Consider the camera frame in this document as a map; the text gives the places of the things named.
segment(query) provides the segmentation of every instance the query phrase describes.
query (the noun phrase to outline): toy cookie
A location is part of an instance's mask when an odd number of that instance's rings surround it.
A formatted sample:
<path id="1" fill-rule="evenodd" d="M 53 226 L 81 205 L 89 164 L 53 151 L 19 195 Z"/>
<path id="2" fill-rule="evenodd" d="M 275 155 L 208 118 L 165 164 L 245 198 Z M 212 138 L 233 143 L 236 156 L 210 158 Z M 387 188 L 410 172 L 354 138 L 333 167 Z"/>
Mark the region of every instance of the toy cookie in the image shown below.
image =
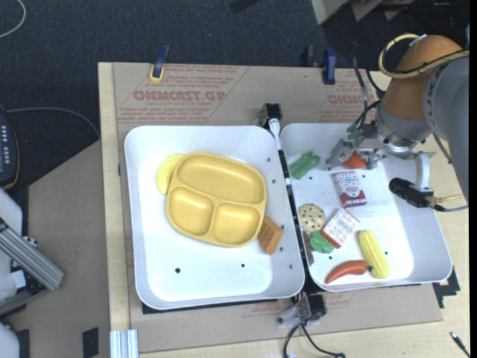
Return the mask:
<path id="1" fill-rule="evenodd" d="M 321 230 L 326 223 L 325 212 L 316 204 L 304 204 L 298 208 L 298 222 L 302 230 Z"/>

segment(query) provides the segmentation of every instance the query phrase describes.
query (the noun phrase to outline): toy cucumber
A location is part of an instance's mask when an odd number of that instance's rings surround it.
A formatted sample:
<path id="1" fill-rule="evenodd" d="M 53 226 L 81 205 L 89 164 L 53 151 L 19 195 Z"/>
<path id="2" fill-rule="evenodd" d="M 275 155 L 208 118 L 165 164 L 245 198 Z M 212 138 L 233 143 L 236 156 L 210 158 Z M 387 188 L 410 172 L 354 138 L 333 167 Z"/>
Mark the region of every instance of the toy cucumber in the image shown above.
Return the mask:
<path id="1" fill-rule="evenodd" d="M 312 157 L 312 152 L 307 152 L 306 154 L 303 154 L 299 160 L 294 162 L 290 168 L 288 169 L 288 172 L 290 174 L 295 174 L 299 169 L 303 168 L 303 166 L 306 164 L 306 162 Z"/>
<path id="2" fill-rule="evenodd" d="M 320 162 L 320 157 L 313 155 L 311 151 L 303 154 L 299 160 L 290 166 L 290 175 L 295 179 L 301 179 L 305 174 Z"/>

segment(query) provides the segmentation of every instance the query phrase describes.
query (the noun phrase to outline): plastic corn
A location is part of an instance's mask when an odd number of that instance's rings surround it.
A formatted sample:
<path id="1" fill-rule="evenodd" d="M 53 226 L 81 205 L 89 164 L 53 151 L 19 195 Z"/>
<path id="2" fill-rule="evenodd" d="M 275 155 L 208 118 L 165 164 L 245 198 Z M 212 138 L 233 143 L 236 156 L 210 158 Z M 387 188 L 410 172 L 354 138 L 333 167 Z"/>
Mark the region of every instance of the plastic corn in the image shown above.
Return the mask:
<path id="1" fill-rule="evenodd" d="M 374 233 L 370 230 L 362 230 L 358 234 L 358 240 L 364 255 L 364 261 L 372 268 L 371 274 L 373 277 L 386 278 L 389 275 L 388 261 Z"/>

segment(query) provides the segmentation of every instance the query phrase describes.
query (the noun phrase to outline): gray carpet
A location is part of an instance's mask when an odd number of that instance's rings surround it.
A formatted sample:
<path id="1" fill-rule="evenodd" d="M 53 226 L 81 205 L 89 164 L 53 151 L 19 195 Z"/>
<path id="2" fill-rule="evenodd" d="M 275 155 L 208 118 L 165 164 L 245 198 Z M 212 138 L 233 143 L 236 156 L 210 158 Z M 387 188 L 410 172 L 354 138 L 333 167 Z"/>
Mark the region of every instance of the gray carpet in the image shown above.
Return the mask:
<path id="1" fill-rule="evenodd" d="M 159 44 L 168 62 L 299 66 L 308 45 L 335 49 L 337 67 L 351 67 L 351 42 L 361 67 L 377 68 L 381 48 L 403 31 L 439 33 L 465 45 L 470 0 L 417 0 L 388 21 L 373 11 L 360 22 L 344 5 L 322 26 L 310 0 L 22 0 L 24 25 L 0 37 L 0 104 L 7 110 L 60 107 L 99 126 L 97 63 L 154 62 Z M 448 7 L 429 9 L 435 2 Z M 0 34 L 22 18 L 0 0 Z M 92 144 L 94 131 L 56 112 L 10 115 L 22 165 L 14 189 L 33 183 Z"/>

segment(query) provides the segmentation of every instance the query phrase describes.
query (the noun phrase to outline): yellow divided plate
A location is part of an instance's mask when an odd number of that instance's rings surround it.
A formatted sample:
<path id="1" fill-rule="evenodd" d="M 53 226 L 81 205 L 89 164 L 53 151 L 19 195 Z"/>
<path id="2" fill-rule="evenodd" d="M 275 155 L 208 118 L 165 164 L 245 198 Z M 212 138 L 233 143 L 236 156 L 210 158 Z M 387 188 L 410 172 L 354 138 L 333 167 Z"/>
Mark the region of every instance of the yellow divided plate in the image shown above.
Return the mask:
<path id="1" fill-rule="evenodd" d="M 204 242 L 241 247 L 262 224 L 267 186 L 252 166 L 221 155 L 195 152 L 176 165 L 166 212 L 172 226 Z"/>

